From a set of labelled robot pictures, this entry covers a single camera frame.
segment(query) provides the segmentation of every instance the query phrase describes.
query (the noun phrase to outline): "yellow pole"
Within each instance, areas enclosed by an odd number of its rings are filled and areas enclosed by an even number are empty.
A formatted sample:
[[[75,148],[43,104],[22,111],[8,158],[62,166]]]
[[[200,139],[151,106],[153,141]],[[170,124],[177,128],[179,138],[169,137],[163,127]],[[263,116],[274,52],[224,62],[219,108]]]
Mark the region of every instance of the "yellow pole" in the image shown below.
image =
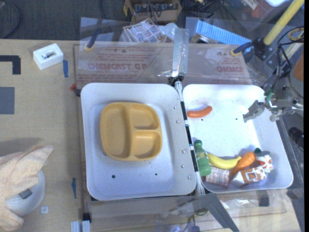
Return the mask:
[[[267,36],[263,39],[265,45],[270,45],[278,34],[283,30],[286,24],[292,19],[300,7],[304,4],[305,0],[294,0],[287,10],[282,14],[280,19],[274,25],[274,27],[269,31]]]

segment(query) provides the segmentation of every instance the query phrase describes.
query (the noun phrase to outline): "orange divided tray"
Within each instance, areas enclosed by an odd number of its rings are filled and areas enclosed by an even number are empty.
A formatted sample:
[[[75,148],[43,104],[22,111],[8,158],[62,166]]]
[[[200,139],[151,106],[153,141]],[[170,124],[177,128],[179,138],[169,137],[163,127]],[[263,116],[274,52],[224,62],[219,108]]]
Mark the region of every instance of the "orange divided tray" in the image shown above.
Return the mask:
[[[104,152],[116,160],[149,160],[162,149],[158,114],[142,103],[112,102],[106,105],[101,112],[100,135]]]

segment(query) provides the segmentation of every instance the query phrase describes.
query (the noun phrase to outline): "gray square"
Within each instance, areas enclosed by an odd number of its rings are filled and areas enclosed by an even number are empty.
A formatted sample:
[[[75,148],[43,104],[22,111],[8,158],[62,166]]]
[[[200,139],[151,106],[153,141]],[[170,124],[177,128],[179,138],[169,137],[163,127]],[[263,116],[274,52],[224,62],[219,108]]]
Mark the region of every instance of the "gray square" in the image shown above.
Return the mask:
[[[14,114],[15,87],[0,87],[0,114]]]

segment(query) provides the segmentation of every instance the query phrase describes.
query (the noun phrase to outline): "yellow banana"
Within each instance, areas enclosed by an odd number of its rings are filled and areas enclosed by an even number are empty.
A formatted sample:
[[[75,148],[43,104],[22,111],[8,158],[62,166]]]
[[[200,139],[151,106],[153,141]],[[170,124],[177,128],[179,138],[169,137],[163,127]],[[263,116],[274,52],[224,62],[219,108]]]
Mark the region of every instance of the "yellow banana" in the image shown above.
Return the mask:
[[[235,168],[237,162],[241,159],[240,156],[237,158],[233,159],[222,159],[218,156],[215,156],[211,153],[207,153],[209,163],[212,164],[213,166],[221,169],[232,169]]]

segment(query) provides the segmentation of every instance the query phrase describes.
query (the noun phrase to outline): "wooden table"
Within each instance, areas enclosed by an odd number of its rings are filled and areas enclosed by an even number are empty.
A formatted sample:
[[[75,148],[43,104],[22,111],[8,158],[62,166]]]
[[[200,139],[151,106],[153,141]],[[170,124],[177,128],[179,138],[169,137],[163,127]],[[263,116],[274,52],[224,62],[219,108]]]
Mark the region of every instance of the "wooden table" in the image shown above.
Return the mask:
[[[69,63],[68,77],[64,76],[62,63],[41,71],[33,60],[34,50],[53,43],[58,44]],[[11,62],[0,62],[0,87],[15,88],[14,114],[0,114],[0,156],[30,150],[37,145],[54,147],[42,168],[46,180],[44,199],[24,217],[18,232],[70,231],[71,222],[82,219],[79,98],[70,90],[75,83],[73,49],[78,44],[75,41],[0,40],[0,55],[21,58],[20,75],[12,75]],[[76,178],[77,198],[73,195],[72,178]],[[284,191],[280,193],[283,206],[276,214],[239,217],[234,210],[231,217],[240,231],[300,231],[290,199]],[[40,214],[41,205],[49,207],[47,214]],[[199,226],[204,231],[221,228],[215,220],[203,220]]]

